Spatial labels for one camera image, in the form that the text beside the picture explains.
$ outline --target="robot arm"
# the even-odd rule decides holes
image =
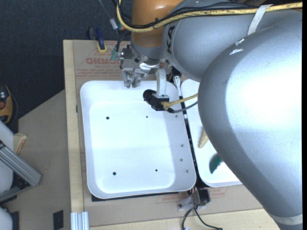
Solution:
[[[135,0],[132,23],[147,24],[172,10],[241,6],[168,1]],[[132,58],[141,61],[134,65],[140,73],[142,63],[151,70],[170,63],[200,82],[199,113],[214,148],[280,229],[298,230],[303,228],[302,13],[266,12],[250,33],[254,17],[197,16],[152,32],[135,29]]]

